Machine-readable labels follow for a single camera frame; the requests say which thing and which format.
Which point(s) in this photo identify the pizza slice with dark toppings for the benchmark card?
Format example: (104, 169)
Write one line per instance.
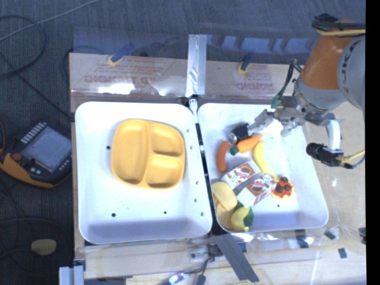
(283, 188)

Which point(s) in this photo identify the yellow and green toy corn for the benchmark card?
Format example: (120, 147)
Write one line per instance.
(241, 218)

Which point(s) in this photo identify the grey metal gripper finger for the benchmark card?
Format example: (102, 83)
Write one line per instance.
(262, 119)
(288, 128)

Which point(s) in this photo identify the pale yellow bread slice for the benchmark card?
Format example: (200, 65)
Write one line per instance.
(223, 218)
(44, 246)
(225, 194)

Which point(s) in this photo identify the orange sausage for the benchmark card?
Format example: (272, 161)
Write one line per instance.
(221, 157)

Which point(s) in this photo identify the brown cardboard board, red print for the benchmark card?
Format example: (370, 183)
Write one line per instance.
(124, 76)

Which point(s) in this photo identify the orange carrot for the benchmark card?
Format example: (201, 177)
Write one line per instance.
(248, 142)

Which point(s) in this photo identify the yellow banana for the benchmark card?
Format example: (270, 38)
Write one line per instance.
(259, 154)

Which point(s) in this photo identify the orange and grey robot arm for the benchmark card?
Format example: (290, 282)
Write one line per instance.
(323, 70)

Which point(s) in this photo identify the small black can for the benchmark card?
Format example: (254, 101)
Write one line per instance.
(241, 131)

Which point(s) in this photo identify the yellow divided plate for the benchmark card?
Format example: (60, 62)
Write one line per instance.
(148, 153)

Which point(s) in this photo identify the black cylinder on white bracket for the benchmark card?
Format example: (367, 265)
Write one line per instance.
(325, 154)

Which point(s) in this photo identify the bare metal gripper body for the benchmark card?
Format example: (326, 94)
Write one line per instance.
(300, 114)

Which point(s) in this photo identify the white plastic tray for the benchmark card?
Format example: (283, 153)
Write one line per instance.
(133, 215)
(297, 188)

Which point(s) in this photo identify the white carton with red print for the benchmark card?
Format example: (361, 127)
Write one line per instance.
(252, 188)

